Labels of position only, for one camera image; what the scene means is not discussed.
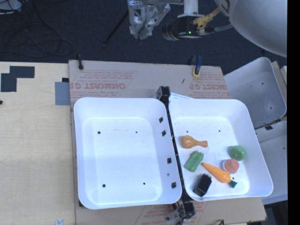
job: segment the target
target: toy carrot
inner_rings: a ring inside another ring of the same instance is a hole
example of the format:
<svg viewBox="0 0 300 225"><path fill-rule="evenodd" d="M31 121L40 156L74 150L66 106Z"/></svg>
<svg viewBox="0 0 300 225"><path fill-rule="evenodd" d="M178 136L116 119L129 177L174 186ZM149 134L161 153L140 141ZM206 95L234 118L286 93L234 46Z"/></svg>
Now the toy carrot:
<svg viewBox="0 0 300 225"><path fill-rule="evenodd" d="M231 181L230 175L225 170L215 167L213 165L202 163L202 165L220 182L227 183Z"/></svg>

